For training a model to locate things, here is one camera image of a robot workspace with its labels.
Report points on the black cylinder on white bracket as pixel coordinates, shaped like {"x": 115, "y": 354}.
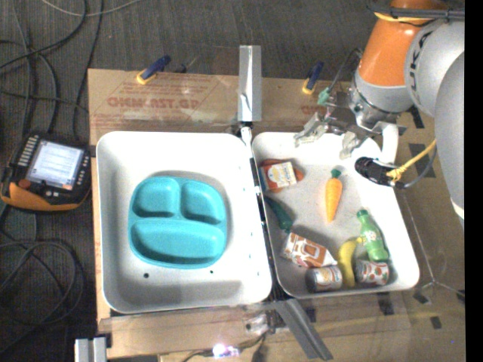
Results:
{"x": 371, "y": 170}

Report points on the blue divided plate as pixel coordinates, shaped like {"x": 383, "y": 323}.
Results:
{"x": 177, "y": 240}

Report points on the orange carrot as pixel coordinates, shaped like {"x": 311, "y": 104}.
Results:
{"x": 333, "y": 196}

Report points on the green plastic bottle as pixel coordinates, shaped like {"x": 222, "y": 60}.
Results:
{"x": 373, "y": 240}

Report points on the orange and white packet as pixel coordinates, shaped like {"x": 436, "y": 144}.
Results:
{"x": 278, "y": 175}

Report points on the yellow banana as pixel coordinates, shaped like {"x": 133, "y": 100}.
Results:
{"x": 346, "y": 262}

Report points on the dark green toy vegetable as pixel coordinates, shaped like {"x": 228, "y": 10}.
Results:
{"x": 281, "y": 215}

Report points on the brown cardboard board, red print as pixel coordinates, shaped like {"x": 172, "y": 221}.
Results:
{"x": 151, "y": 104}

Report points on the white and orange carton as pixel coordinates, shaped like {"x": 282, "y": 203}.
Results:
{"x": 306, "y": 253}

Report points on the white plastic tray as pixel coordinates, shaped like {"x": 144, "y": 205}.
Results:
{"x": 313, "y": 209}
{"x": 181, "y": 296}

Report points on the silver can with orange label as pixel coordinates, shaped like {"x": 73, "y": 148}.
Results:
{"x": 324, "y": 278}

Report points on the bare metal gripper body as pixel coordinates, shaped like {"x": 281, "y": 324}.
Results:
{"x": 345, "y": 117}

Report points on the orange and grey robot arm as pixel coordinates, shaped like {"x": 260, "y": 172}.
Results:
{"x": 388, "y": 55}

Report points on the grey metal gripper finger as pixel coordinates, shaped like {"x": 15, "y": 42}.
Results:
{"x": 310, "y": 129}
{"x": 351, "y": 143}

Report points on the white can with red print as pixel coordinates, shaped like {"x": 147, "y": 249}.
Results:
{"x": 373, "y": 273}

